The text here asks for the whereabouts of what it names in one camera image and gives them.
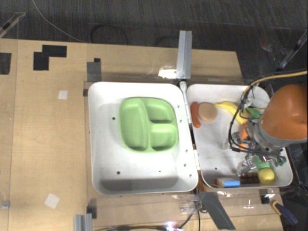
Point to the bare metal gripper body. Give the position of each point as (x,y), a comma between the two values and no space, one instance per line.
(261,147)

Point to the green bottle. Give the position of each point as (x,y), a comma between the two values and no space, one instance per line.
(261,164)

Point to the orange carrot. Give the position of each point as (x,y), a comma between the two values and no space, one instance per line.
(244,134)

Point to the yellow round lemon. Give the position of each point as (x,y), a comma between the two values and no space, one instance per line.
(266,176)

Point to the brown chocolate bar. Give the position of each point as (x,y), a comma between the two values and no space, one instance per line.
(249,178)

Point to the green toy vegetable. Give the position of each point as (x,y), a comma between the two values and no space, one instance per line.
(253,112)

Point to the blue box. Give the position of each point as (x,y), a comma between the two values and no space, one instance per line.
(232,183)

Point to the white plastic tray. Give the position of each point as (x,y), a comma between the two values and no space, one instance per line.
(211,148)
(108,153)

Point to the yellow banana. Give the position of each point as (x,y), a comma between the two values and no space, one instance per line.
(229,106)

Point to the red and white carton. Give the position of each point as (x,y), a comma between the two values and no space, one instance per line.
(219,181)

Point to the tan round biscuit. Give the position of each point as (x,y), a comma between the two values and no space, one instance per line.
(207,112)

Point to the red sausage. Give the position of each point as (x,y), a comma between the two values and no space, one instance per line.
(195,115)

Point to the green divided plate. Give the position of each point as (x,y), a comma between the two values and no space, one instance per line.
(134,124)

